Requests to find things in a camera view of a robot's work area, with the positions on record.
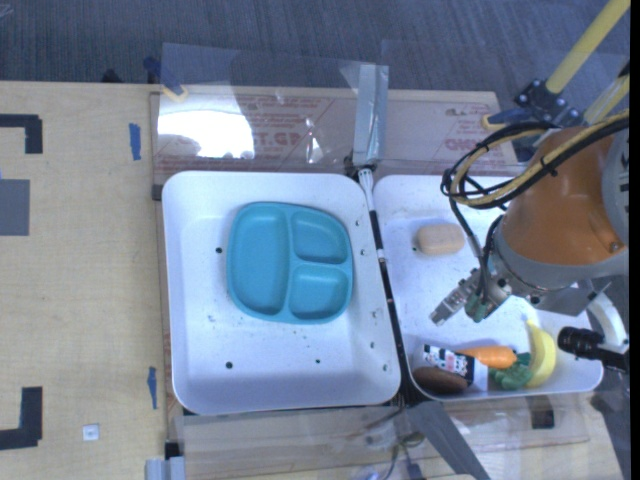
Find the clear plastic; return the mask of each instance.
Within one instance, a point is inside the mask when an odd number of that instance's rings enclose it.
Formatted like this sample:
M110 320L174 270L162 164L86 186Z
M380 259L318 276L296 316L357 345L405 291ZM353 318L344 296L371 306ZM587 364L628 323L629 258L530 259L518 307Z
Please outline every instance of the clear plastic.
M552 478L601 478L613 451L592 442L599 425L588 396L562 395L184 416L175 419L174 430L187 479L399 479L410 478L409 465L414 465L425 478L466 474L499 480L537 478L549 474L549 467L555 468ZM588 454L594 448L599 456ZM579 453L583 463L567 462L568 450ZM609 473L616 478L615 471Z
M154 183L184 170L441 173L488 135L494 93L388 90L385 65L165 44ZM510 145L480 171L513 174Z

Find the sink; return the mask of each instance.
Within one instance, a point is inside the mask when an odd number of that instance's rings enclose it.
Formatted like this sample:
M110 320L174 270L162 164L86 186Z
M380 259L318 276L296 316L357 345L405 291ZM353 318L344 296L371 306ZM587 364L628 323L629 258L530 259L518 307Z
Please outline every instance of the sink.
M400 367L354 181L182 172L165 184L162 207L172 380L185 408L218 415L393 398ZM239 248L234 223L248 237ZM265 278L240 275L252 270Z

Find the black tape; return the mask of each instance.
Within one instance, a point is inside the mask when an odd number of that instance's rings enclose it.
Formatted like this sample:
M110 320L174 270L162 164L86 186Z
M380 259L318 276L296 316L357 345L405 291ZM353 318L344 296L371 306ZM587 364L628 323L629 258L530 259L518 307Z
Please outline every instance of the black tape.
M38 446L42 439L42 387L22 388L18 428L0 430L0 450Z
M558 171L544 162L544 157L540 158L540 165L542 166L542 170L544 172L548 172L554 178L558 175Z
M0 114L0 128L24 128L24 152L42 154L42 119L36 114Z
M618 78L622 78L623 76L627 76L631 73L631 60L628 60L625 66L618 73Z
M369 218L371 219L371 228L373 231L373 240L376 244L376 250L382 249L382 235L380 233L380 224L378 223L378 214L375 210L369 212Z
M550 429L556 425L551 400L546 395L530 396L527 398L531 413L531 428Z
M489 151L491 151L491 150L489 149L489 146L488 146L487 144L485 144L484 142L476 142L476 149L482 149L482 148L486 149L486 150L487 150L487 151L486 151L487 153L488 153Z
M156 184L151 187L151 199L154 201L162 201L162 187L164 187L164 185Z

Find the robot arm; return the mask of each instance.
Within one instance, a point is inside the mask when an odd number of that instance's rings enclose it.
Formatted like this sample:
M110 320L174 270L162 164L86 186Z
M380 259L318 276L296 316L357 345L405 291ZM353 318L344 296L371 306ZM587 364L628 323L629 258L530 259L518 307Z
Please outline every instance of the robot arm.
M535 126L520 125L511 137L522 136L521 128L527 127L540 133ZM583 357L591 354L619 367L625 363L618 356L626 353L628 339L618 312L604 293L577 285L629 272L628 111L591 127L550 133L523 175L489 189L466 191L475 159L510 138L508 130L498 134L443 177L443 192L459 220L457 204L478 209L510 204L489 231L479 268L460 281L431 319L441 325L464 307L480 322L511 296L564 314L589 309L604 336L567 328L559 336L560 347L579 355L581 347L591 343Z

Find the black cable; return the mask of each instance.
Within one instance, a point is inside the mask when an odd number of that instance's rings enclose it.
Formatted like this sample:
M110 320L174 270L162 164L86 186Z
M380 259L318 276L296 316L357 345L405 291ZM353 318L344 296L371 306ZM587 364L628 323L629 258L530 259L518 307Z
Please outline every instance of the black cable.
M485 192L485 189L482 189L480 192L470 191L470 192L465 192L464 194L463 193L450 194L449 190L451 188L451 183L453 182L453 173L455 173L458 170L460 165L467 158L469 158L470 156L474 155L480 149L488 149L488 147L491 144L493 144L494 142L502 140L505 137L509 137L511 135L517 135L517 134L523 133L523 132L528 132L528 131L538 130L538 129L550 130L552 128L557 128L557 126L553 125L551 123L544 123L544 122L526 122L526 123L515 123L515 124L512 124L510 126L506 126L505 128L502 128L501 130L493 132L491 135L486 137L482 142L479 142L473 150L467 152L462 157L460 157L458 159L458 161L453 165L453 167L451 167L450 169L447 169L444 172L443 177L442 177L442 182L440 184L440 191L447 197L450 197L450 196L453 196L453 195L456 195L456 196L457 195L487 195L489 192ZM495 185L491 189L487 189L487 190L496 190L496 188L495 188L496 186L500 187L500 186L506 185L507 183L509 183L509 182L506 181L506 182L504 182L502 184Z
M469 176L467 176L467 175L465 175L465 177L463 178L463 181L464 181L464 180L468 181L469 183L471 183L474 187L476 187L476 188L478 189L478 190L477 190L477 191L475 191L475 192L468 192L468 191L464 191L464 195L465 195L465 196L468 196L468 195L489 195L489 194L491 193L491 192L489 192L487 189L485 189L482 185L480 185L480 183L478 183L476 180L474 180L473 178L471 178L471 177L469 177ZM502 187L504 187L505 185L507 185L510 181L511 181L511 180L509 180L509 181L505 181L505 182L503 182L503 183L498 183L497 185L494 185L494 187L502 188ZM506 212L506 211L507 211L507 207L506 207L505 205L501 205L501 206L500 206L500 209L501 209L503 212Z
M576 155L577 153L579 153L580 151L582 151L586 147L588 147L591 144L597 142L598 140L604 139L604 138L608 137L609 135L612 135L614 133L622 131L622 130L624 130L626 128L629 128L629 119L628 118L621 119L620 121L617 121L615 123L607 125L604 128L601 128L600 130L596 130L592 134L588 135L584 140L580 141L579 143L575 144L574 146L572 146L569 149L567 149L566 151L564 151L562 154L558 155L557 158L555 158L552 161L546 163L545 164L545 169L542 169L541 171L539 171L536 174L534 174L530 179L525 181L522 185L517 187L512 192L510 192L510 193L508 193L508 194L506 194L506 195L504 195L504 196L502 196L500 198L497 198L494 201L491 201L489 203L473 205L473 208L476 208L478 210L487 210L487 209L496 208L496 207L499 207L500 205L508 203L509 201L514 199L515 197L517 197L520 194L522 194L525 190L531 188L533 185L535 185L542 178L544 178L548 174L551 174L560 165L562 165L564 162L569 160L569 158L571 158L572 156ZM494 187L489 187L489 188L487 188L487 190L489 190L489 191L494 190Z
M486 273L485 275L487 276L487 278L489 277L489 255L491 254L491 250L493 249L493 235L496 229L498 228L498 225L502 221L502 217L504 217L504 215L500 215L489 226L489 229L487 231L487 238L485 239L484 248L482 250L482 262L481 262L482 267L481 268L484 269L484 272ZM485 282L484 291L482 293L482 303L486 304L488 301L488 298L489 298L489 281L487 280Z
M402 447L402 450L404 451L404 455L405 455L407 474L409 475L409 478L411 480L425 480L425 477L422 474L422 470L420 469L420 466L415 462L413 462L411 460L411 456L409 455L409 448L415 448L416 446L420 446L420 444L422 444L422 442L424 441L424 436L422 436L422 434L419 434L419 435L421 439L416 444L409 445L407 440L404 440L400 443L400 446Z
M424 439L424 435L420 432L413 432L412 434L405 436L400 444L405 448L416 448L424 443Z
M398 455L400 453L400 446L396 445L393 447L393 452L391 453L391 466L389 466L389 470L386 472L384 477L380 480L389 480L391 473L393 473L393 468L396 467L396 462L398 461Z
M458 203L453 198L450 198L449 206L451 207L451 211L453 211L453 214L456 216L456 219L458 219L458 222L462 226L462 229L464 229L464 232L466 233L466 235L470 238L473 238L474 237L473 230L471 229L471 226L469 226L469 224L467 223L467 220L462 215L462 212L460 212L460 208L458 208Z

